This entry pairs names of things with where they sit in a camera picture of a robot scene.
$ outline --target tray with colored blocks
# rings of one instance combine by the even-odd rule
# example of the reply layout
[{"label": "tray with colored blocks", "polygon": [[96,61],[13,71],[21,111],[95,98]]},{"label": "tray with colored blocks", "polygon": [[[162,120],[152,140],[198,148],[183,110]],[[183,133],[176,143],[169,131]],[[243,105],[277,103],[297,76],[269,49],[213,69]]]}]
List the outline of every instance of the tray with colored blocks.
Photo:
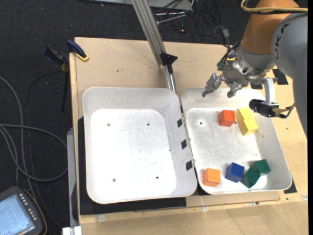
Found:
[{"label": "tray with colored blocks", "polygon": [[202,97],[201,89],[181,95],[186,128],[201,188],[209,194],[284,190],[291,174],[271,118],[249,109],[253,89],[232,98],[229,89]]}]

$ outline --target cube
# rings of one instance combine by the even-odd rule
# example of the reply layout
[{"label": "cube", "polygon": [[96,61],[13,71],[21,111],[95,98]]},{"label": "cube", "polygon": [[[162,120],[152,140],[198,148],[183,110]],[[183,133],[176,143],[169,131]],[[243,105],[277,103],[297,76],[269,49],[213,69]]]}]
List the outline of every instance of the cube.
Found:
[{"label": "cube", "polygon": [[238,126],[244,136],[255,133],[259,129],[254,118],[245,119],[243,122],[239,122]]},{"label": "cube", "polygon": [[260,176],[257,171],[250,167],[240,182],[247,188],[251,188],[259,180]]},{"label": "cube", "polygon": [[226,171],[225,178],[235,183],[242,180],[245,167],[236,163],[231,163]]},{"label": "cube", "polygon": [[270,172],[270,167],[269,167],[266,159],[255,161],[251,165],[251,168],[253,168],[255,171],[257,171],[261,176],[266,175]]},{"label": "cube", "polygon": [[203,184],[205,186],[216,187],[221,182],[221,171],[207,168],[203,173]]},{"label": "cube", "polygon": [[220,126],[232,126],[236,122],[235,112],[230,110],[222,110],[219,113],[219,124]]},{"label": "cube", "polygon": [[238,123],[242,123],[245,119],[250,119],[253,117],[253,113],[249,107],[240,108],[236,112],[236,119]]}]

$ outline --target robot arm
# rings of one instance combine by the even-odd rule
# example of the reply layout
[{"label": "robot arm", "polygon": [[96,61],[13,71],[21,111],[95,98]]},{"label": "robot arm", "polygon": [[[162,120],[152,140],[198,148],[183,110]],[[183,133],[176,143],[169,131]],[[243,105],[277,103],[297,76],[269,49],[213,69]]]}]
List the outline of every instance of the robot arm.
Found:
[{"label": "robot arm", "polygon": [[229,87],[227,96],[232,97],[243,87],[262,84],[266,100],[253,99],[250,107],[266,117],[286,118],[294,105],[279,109],[275,103],[276,78],[266,74],[276,65],[293,79],[295,106],[307,135],[307,9],[298,8],[293,0],[260,0],[255,8],[242,8],[253,13],[248,21],[242,40],[234,46],[235,58],[228,53],[218,63],[220,76],[215,73],[202,91],[204,97],[215,91],[222,81]]}]

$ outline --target green cube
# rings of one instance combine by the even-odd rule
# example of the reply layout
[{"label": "green cube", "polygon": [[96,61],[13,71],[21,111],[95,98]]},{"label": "green cube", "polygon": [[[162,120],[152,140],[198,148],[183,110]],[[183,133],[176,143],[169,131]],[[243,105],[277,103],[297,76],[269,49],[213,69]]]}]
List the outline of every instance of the green cube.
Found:
[{"label": "green cube", "polygon": [[259,180],[260,176],[257,171],[250,167],[240,182],[246,187],[251,188]]},{"label": "green cube", "polygon": [[266,175],[270,172],[270,167],[269,167],[266,159],[254,162],[251,165],[251,168],[253,168],[255,171],[257,171],[261,176]]}]

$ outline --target wooden table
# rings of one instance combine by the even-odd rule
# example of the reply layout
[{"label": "wooden table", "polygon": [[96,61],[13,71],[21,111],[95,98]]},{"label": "wooden table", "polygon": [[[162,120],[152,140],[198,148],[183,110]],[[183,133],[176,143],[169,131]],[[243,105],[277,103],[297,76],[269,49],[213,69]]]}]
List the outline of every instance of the wooden table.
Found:
[{"label": "wooden table", "polygon": [[[147,41],[75,38],[89,54],[83,62],[70,54],[72,121],[78,168],[78,126],[82,96],[90,87],[166,87]],[[225,53],[220,45],[164,43],[173,64],[178,96],[188,88],[203,88]],[[280,107],[292,105],[292,80],[277,85]],[[187,207],[79,215],[83,234],[308,234],[307,139],[296,110],[287,119],[273,119],[297,192],[264,191],[186,198]]]}]

